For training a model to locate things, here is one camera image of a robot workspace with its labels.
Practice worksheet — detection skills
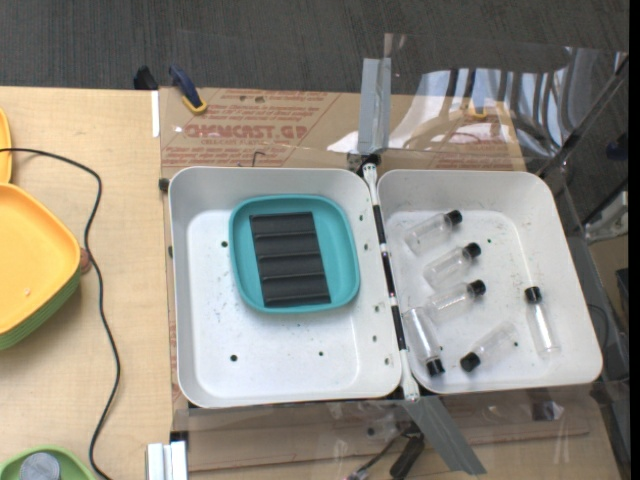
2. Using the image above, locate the green plate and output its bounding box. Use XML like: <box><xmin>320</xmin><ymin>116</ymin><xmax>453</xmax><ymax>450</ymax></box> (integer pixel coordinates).
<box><xmin>0</xmin><ymin>444</ymin><xmax>99</xmax><ymax>480</ymax></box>
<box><xmin>0</xmin><ymin>266</ymin><xmax>84</xmax><ymax>353</ymax></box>

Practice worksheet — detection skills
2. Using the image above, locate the teal plate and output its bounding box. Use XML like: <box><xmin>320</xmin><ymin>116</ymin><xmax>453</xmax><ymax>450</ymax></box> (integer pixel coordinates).
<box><xmin>227</xmin><ymin>193</ymin><xmax>362</xmax><ymax>316</ymax></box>

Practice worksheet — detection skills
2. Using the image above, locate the black ribbed holder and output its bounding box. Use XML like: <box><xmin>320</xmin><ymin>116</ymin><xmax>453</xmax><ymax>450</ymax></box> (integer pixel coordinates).
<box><xmin>248</xmin><ymin>210</ymin><xmax>333</xmax><ymax>308</ymax></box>

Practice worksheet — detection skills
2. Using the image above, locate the clear bottle with black cap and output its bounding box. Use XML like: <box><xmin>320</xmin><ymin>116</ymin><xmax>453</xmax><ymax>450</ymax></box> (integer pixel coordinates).
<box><xmin>523</xmin><ymin>285</ymin><xmax>563</xmax><ymax>359</ymax></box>
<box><xmin>422</xmin><ymin>241</ymin><xmax>483</xmax><ymax>290</ymax></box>
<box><xmin>401</xmin><ymin>306</ymin><xmax>447</xmax><ymax>378</ymax></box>
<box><xmin>458</xmin><ymin>321</ymin><xmax>522</xmax><ymax>374</ymax></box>
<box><xmin>403</xmin><ymin>208</ymin><xmax>464</xmax><ymax>256</ymax></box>
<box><xmin>426</xmin><ymin>278</ymin><xmax>488</xmax><ymax>320</ymax></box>

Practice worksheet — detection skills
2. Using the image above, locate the yellow plate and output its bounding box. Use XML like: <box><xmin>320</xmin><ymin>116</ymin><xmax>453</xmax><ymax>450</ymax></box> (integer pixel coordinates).
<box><xmin>0</xmin><ymin>182</ymin><xmax>83</xmax><ymax>337</ymax></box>

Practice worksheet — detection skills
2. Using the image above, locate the white plastic tray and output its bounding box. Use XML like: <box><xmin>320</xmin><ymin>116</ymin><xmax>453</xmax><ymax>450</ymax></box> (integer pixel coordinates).
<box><xmin>375</xmin><ymin>168</ymin><xmax>605</xmax><ymax>396</ymax></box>
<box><xmin>167</xmin><ymin>165</ymin><xmax>404</xmax><ymax>410</ymax></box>

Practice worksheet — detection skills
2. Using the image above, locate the thin black and white rod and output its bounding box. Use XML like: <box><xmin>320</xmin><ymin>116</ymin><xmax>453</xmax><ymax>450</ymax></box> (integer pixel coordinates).
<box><xmin>362</xmin><ymin>163</ymin><xmax>421</xmax><ymax>402</ymax></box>

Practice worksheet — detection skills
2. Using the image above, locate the grey round can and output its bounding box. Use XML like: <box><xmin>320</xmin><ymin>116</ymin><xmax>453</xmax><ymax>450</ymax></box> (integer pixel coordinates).
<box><xmin>18</xmin><ymin>451</ymin><xmax>63</xmax><ymax>480</ymax></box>

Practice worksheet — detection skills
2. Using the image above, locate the black block with thin wires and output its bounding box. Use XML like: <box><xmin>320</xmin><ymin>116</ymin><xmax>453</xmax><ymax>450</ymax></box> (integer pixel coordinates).
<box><xmin>348</xmin><ymin>152</ymin><xmax>383</xmax><ymax>174</ymax></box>

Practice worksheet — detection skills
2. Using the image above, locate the brown cardboard board red print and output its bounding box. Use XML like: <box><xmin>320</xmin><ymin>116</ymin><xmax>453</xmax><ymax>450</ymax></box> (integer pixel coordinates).
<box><xmin>158</xmin><ymin>86</ymin><xmax>603</xmax><ymax>473</ymax></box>

